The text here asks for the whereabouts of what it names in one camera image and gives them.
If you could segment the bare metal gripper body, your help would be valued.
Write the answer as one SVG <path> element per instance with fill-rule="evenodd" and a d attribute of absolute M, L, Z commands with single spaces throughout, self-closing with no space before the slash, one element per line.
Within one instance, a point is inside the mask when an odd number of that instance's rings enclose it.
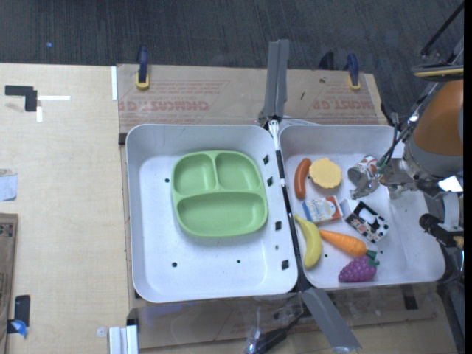
<path fill-rule="evenodd" d="M 412 159 L 392 159 L 379 178 L 379 182 L 389 187 L 405 187 L 406 191 L 419 191 L 423 194 L 437 198 L 443 193 L 439 186 L 440 179 L 430 174 Z"/>

